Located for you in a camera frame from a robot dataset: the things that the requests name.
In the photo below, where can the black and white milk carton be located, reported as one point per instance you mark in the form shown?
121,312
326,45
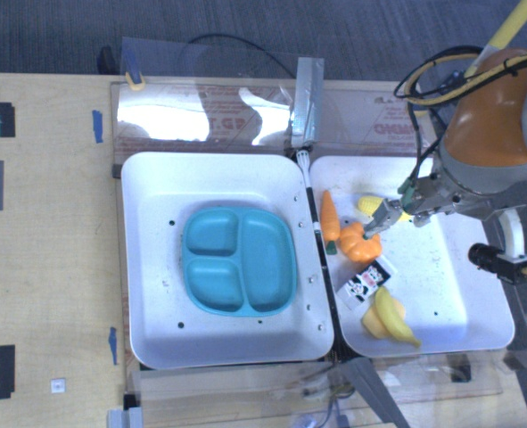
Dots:
364,283

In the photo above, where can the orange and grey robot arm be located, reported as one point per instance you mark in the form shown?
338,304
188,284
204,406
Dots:
486,123

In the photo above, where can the blue divided plate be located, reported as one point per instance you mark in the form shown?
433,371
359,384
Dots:
263,265

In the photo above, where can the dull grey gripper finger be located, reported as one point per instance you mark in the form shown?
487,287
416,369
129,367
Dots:
383,219

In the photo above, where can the yellow banana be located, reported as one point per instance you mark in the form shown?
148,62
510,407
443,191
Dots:
392,317

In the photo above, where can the white plastic tray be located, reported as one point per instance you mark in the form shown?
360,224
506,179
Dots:
156,261
441,283

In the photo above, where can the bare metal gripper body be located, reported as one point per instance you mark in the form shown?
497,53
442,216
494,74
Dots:
441,196

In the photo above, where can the yellow corn cob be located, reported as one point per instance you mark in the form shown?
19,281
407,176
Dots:
369,205

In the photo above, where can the orange carrot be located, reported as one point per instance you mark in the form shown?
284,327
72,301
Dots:
329,219

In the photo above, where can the orange pumpkin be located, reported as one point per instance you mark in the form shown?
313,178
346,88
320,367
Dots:
359,248

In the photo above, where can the black cylinder on white bracket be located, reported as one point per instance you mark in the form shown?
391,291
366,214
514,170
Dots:
497,259

